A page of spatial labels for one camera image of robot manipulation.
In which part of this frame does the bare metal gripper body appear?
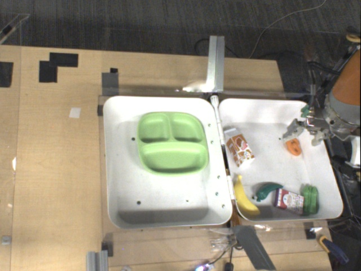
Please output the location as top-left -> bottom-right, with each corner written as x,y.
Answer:
305,112 -> 356,141

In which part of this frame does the orange pretzel biscuit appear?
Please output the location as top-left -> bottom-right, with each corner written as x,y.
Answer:
285,137 -> 302,158

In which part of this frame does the white plastic tray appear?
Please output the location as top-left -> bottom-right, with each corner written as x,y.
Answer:
102,95 -> 234,230
218,98 -> 345,223

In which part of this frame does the white and brown carton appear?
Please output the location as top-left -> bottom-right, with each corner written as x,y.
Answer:
223,126 -> 256,168

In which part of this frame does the green ridged block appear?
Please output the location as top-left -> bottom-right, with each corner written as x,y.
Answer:
302,183 -> 320,216

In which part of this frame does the dark green pepper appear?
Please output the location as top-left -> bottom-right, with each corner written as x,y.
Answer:
255,182 -> 284,203

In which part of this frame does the purple and white carton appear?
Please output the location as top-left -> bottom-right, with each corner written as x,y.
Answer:
273,187 -> 306,216

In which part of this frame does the yellow banana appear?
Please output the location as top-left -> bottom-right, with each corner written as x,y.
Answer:
233,174 -> 261,217

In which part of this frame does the green divided plate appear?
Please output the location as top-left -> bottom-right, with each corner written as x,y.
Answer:
137,111 -> 210,176

